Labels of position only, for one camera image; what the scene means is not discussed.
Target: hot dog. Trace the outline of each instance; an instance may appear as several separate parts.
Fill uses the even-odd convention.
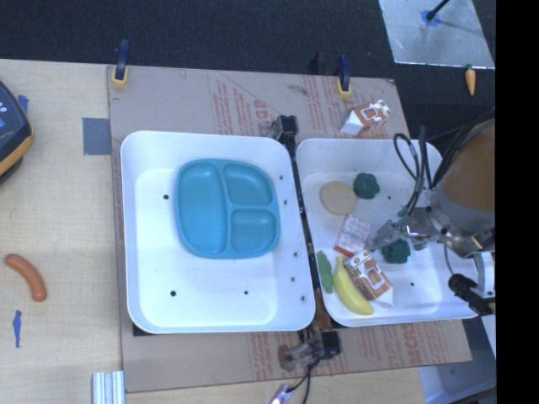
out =
[[[32,298],[36,302],[41,302],[46,299],[47,290],[45,282],[34,265],[22,256],[14,253],[6,256],[6,265],[13,268],[26,279],[30,286],[30,291],[32,292]]]

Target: banana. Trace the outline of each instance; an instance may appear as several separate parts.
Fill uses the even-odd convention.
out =
[[[370,302],[355,287],[352,278],[343,265],[344,258],[337,257],[337,267],[334,272],[334,288],[344,304],[356,314],[370,315],[374,312]]]

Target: cardboard sheet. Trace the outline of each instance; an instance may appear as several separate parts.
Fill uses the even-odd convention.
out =
[[[266,136],[282,114],[297,117],[298,144],[313,137],[350,138],[340,133],[346,117],[379,99],[392,111],[391,118],[357,137],[390,138],[398,132],[408,134],[394,83],[351,78],[352,94],[343,98],[336,77],[131,66],[126,84],[116,86],[111,82],[112,70],[110,66],[107,77],[126,391],[303,376],[302,369],[282,369],[277,358],[279,347],[301,342],[296,332],[148,335],[133,326],[125,292],[121,142],[137,130]],[[343,353],[320,364],[313,375],[471,360],[461,321],[340,328],[339,336]]]

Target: robotic arm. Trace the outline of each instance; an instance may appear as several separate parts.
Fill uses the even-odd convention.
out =
[[[432,181],[428,178],[428,161],[420,135],[421,172],[407,209],[401,220],[387,221],[368,242],[370,250],[401,237],[408,238],[415,250],[437,242],[460,258],[471,259],[478,270],[478,283],[452,274],[448,285],[480,316],[495,312],[494,122],[494,118],[483,119],[460,130]],[[425,174],[430,204],[417,207]]]

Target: wooden table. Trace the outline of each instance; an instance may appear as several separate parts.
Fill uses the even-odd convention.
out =
[[[106,65],[0,60],[0,80],[29,99],[35,143],[0,185],[0,255],[41,272],[44,302],[2,264],[0,402],[92,401],[92,373],[122,370],[110,156],[84,155],[83,119],[109,118]],[[12,322],[22,313],[20,347]],[[133,393],[127,403],[265,403],[280,380]],[[302,386],[289,403],[300,403]],[[309,404],[424,402],[418,370],[320,376]]]

